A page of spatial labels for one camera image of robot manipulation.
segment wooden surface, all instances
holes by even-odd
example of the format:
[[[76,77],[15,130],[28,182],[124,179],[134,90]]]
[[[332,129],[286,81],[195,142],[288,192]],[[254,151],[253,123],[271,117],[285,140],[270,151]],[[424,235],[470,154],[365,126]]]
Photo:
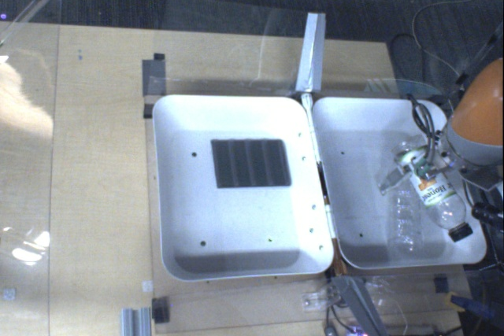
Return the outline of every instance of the wooden surface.
[[[119,334],[121,309],[149,306],[153,297],[143,288],[154,269],[142,59],[165,53],[173,74],[183,70],[188,78],[285,80],[297,68],[300,46],[299,39],[61,27],[50,199],[51,336]],[[232,59],[237,54],[246,56]],[[384,44],[326,42],[324,80],[330,86],[362,90],[369,79],[392,77]],[[186,313],[196,322],[199,314]],[[442,329],[458,323],[454,312],[432,315]],[[402,316],[394,318],[402,326]],[[313,319],[184,335],[322,335],[320,315]],[[410,321],[425,323],[414,312]]]

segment black bottle cap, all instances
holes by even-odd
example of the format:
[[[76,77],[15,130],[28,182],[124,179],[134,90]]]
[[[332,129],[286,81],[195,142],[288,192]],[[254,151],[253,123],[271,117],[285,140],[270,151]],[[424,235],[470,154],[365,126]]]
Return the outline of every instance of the black bottle cap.
[[[460,241],[465,237],[469,237],[472,233],[473,229],[467,223],[459,224],[448,231],[448,235],[451,236],[451,239],[453,239],[454,242]]]

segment black vent slot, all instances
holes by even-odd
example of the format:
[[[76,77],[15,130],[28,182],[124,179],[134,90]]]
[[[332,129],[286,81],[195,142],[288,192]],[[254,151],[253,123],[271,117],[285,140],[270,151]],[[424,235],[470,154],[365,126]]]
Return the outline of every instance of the black vent slot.
[[[218,188],[291,185],[282,140],[212,140],[212,151]]]

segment clear plastic bottle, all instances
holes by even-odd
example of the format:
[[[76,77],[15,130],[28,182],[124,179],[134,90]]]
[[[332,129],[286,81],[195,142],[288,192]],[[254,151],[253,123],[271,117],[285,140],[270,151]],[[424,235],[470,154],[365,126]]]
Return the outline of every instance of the clear plastic bottle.
[[[407,181],[389,193],[388,249],[396,257],[418,254],[424,246],[421,204]]]
[[[417,175],[416,164],[425,155],[425,145],[419,146],[422,140],[422,137],[416,137],[401,143],[394,150],[395,160],[411,172],[409,181],[427,208],[427,215],[432,222],[448,230],[454,242],[460,241],[473,233],[473,229],[465,222],[465,203],[443,173],[430,180]]]

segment clear plastic sheet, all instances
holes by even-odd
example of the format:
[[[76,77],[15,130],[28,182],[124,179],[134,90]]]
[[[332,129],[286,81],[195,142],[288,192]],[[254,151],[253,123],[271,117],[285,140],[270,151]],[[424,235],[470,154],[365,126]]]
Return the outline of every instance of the clear plastic sheet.
[[[16,23],[10,24],[15,16],[4,13],[0,22],[3,334],[49,332],[50,191],[60,11],[61,0],[34,0]]]
[[[159,8],[154,52],[165,74],[148,76],[146,94],[294,94],[308,13],[212,0],[160,0]],[[448,101],[446,89],[396,79],[384,42],[326,39],[323,66],[323,96]]]

